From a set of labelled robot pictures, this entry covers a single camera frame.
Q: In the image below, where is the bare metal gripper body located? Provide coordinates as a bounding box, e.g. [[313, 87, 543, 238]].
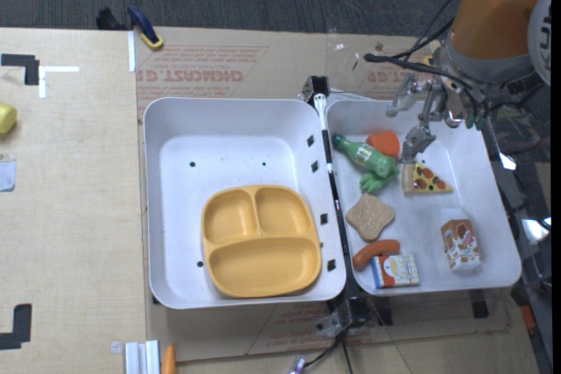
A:
[[427, 72, 488, 129]]

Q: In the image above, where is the orange carrot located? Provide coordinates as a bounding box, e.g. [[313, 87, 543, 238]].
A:
[[160, 343, 178, 374], [364, 129, 401, 159]]

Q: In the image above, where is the pizza slice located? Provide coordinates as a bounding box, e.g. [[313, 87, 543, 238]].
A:
[[401, 160, 455, 196]]

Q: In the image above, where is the green plastic bottle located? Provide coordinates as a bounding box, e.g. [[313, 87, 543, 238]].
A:
[[330, 132, 398, 180]]

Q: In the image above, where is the green broccoli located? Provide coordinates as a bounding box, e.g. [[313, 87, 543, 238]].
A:
[[359, 169, 397, 195]]

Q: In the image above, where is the white plastic tray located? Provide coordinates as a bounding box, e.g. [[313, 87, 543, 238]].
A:
[[325, 97, 524, 298], [142, 96, 349, 311]]

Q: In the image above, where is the thin black and white rod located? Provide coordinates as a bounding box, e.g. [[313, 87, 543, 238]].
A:
[[313, 93, 353, 273]]

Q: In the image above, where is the brown bread slice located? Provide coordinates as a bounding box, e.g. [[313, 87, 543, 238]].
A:
[[344, 192, 396, 243]]

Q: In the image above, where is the brown and white carton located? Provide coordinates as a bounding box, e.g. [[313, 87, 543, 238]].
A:
[[439, 217, 483, 274]]

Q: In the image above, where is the orange-red sausage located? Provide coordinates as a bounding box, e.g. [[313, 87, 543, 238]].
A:
[[351, 238, 401, 271]]

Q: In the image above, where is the white and orange packet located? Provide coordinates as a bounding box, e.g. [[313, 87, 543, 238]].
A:
[[370, 253, 422, 290]]

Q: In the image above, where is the brown cardboard board red print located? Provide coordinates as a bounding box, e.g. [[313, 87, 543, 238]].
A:
[[134, 26, 529, 363]]

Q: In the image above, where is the yellow divided plate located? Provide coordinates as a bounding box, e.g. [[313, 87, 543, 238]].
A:
[[200, 183, 323, 300]]

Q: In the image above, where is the yellow cylinder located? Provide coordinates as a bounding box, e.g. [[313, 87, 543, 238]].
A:
[[0, 102, 18, 136]]

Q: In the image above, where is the black block with thin wires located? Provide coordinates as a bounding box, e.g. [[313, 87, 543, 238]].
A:
[[308, 74, 330, 102], [344, 295, 374, 328]]

